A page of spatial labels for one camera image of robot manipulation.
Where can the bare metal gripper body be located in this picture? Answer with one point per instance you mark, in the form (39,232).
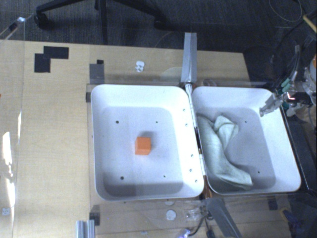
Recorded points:
(289,97)

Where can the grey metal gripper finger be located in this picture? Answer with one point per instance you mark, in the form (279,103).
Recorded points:
(267,109)
(274,98)

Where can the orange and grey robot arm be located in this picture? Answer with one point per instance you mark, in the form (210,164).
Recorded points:
(313,76)

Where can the white plastic tray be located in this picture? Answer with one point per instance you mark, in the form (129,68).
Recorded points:
(270,142)
(138,103)

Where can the pale green towel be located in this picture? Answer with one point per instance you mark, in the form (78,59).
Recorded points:
(213,152)

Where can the orange cube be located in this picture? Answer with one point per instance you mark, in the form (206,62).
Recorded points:
(142,145)

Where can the black office chair base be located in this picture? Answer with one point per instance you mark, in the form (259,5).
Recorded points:
(101,4)

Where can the black cylinder on white bracket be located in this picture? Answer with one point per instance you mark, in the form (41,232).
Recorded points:
(302,100)

